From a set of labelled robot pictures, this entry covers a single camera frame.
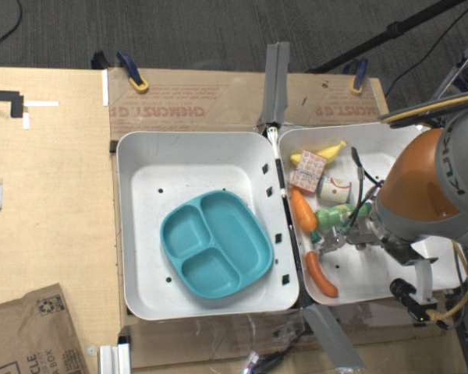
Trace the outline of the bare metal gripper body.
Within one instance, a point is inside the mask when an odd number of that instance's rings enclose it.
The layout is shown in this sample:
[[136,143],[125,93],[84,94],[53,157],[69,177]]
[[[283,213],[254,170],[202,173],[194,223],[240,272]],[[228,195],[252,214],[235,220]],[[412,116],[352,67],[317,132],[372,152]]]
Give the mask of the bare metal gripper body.
[[350,227],[345,240],[358,249],[365,249],[367,245],[382,246],[392,237],[393,233],[384,226],[378,216],[360,216]]

